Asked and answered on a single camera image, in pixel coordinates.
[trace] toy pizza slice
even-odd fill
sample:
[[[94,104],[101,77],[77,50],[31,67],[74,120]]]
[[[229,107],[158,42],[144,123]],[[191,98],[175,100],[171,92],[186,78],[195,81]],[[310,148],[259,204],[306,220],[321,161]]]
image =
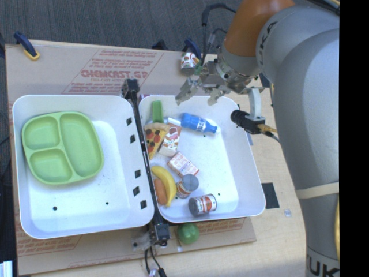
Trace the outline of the toy pizza slice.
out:
[[[157,152],[159,146],[167,135],[170,126],[165,123],[149,123],[144,126],[146,134],[146,146],[148,149],[149,159],[151,160]]]

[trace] gray lid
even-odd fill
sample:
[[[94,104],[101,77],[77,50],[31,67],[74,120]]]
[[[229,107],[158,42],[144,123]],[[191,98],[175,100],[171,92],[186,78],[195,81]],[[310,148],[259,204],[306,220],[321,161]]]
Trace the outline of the gray lid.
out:
[[[189,199],[189,210],[192,213],[193,216],[198,215],[198,205],[195,198]]]
[[[193,174],[185,174],[182,178],[182,184],[188,191],[195,191],[198,188],[198,179]]]

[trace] food can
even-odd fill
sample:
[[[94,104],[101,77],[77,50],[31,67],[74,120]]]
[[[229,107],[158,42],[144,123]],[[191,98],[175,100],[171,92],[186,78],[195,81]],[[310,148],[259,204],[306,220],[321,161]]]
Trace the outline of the food can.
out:
[[[217,209],[217,200],[214,195],[207,194],[189,199],[189,210],[193,216],[206,214]]]
[[[183,74],[191,76],[195,73],[195,66],[199,59],[194,53],[182,53],[180,59],[180,70]]]
[[[186,174],[182,180],[177,183],[177,196],[179,198],[187,198],[191,192],[198,188],[198,179],[193,174]]]

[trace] green object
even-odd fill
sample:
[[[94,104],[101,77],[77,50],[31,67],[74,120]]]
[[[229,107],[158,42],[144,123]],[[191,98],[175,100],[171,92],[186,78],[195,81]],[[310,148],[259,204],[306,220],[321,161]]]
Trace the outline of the green object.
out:
[[[198,227],[194,223],[184,223],[178,226],[178,237],[184,244],[191,244],[199,237]]]
[[[32,174],[45,184],[87,179],[104,165],[96,129],[79,112],[63,111],[28,120],[22,128],[22,144]]]
[[[163,106],[161,100],[154,100],[152,102],[152,122],[164,123]]]
[[[199,76],[201,74],[203,66],[201,65],[201,61],[199,61],[196,65],[195,65],[195,72],[194,75]]]

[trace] small carton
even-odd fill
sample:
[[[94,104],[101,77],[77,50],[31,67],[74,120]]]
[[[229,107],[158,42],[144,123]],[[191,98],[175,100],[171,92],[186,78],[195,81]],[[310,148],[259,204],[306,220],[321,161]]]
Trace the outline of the small carton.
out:
[[[192,162],[189,161],[181,152],[175,154],[167,164],[181,178],[183,178],[183,176],[186,174],[196,175],[199,172],[199,169],[193,165]]]
[[[178,149],[180,138],[180,131],[182,127],[178,120],[168,118],[168,125],[170,125],[167,135],[160,146],[159,153],[168,157],[173,157]]]

